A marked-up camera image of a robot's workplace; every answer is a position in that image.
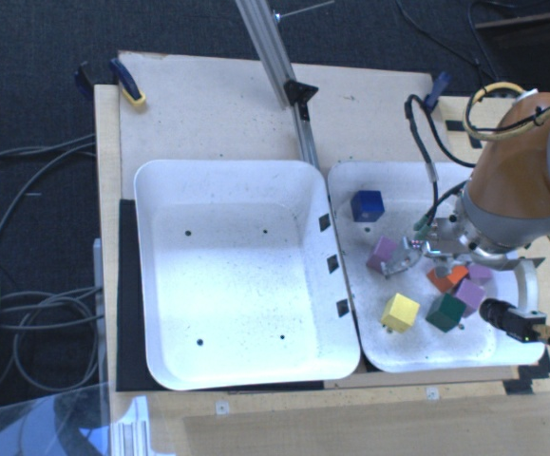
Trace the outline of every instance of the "black mat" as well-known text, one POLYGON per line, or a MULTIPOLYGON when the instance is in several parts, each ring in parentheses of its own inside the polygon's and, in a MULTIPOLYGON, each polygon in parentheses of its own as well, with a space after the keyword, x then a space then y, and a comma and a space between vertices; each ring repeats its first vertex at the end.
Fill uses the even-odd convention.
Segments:
MULTIPOLYGON (((117 304, 117 391, 167 390, 147 367, 143 325, 142 271, 135 201, 120 204, 119 292, 117 304)), ((226 391, 321 390, 322 381, 223 387, 226 391)))

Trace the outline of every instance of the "blue cube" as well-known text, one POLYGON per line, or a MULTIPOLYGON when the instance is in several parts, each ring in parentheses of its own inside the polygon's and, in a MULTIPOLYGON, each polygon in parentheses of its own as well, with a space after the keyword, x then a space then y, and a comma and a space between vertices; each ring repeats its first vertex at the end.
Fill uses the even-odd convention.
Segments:
POLYGON ((357 191, 351 199, 352 218, 358 222, 375 222, 385 212, 380 191, 357 191))

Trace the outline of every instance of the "plastic tray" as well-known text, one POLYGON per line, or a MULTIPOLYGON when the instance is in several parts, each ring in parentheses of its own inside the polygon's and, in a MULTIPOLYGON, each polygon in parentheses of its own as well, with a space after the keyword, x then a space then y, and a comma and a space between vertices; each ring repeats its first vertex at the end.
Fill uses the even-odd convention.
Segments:
POLYGON ((147 364, 172 390, 343 378, 360 349, 326 183, 301 161, 135 178, 147 364))
MULTIPOLYGON (((470 175, 470 169, 454 163, 438 163, 437 172, 440 194, 470 175)), ((529 365, 541 358, 542 343, 516 341, 483 321, 479 313, 463 318, 461 326, 449 332, 428 323, 428 309, 441 295, 427 279, 434 266, 431 259, 423 257, 410 270, 389 279, 366 266, 372 247, 382 235, 395 241, 402 236, 413 238, 413 224, 432 203, 423 163, 340 162, 331 170, 328 185, 361 346, 375 367, 393 372, 424 371, 529 365), (359 190, 381 192, 385 213, 377 221, 353 221, 350 202, 359 190), (391 332, 380 323, 387 301, 396 293, 420 304, 414 325, 405 332, 391 332)), ((438 216, 448 216, 452 206, 452 200, 444 202, 438 216)), ((518 305, 518 283, 512 272, 494 272, 484 288, 487 297, 518 305)))

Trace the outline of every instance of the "orange cube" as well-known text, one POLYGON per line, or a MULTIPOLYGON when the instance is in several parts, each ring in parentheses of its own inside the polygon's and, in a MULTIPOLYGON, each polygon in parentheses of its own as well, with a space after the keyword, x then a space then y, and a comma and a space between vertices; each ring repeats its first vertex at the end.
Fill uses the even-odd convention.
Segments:
POLYGON ((438 277, 435 275, 435 269, 433 268, 427 274, 428 280, 437 287, 440 293, 444 294, 450 292, 456 287, 461 280, 468 276, 468 269, 464 265, 456 265, 445 277, 438 277))

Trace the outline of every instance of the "green cube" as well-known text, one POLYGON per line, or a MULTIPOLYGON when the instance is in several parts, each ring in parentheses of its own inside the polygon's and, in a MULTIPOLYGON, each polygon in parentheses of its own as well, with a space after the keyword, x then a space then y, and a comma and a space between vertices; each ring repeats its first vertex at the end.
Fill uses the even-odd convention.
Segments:
POLYGON ((466 304, 451 294, 439 295, 431 304, 427 321, 447 333, 458 326, 465 312, 466 304))

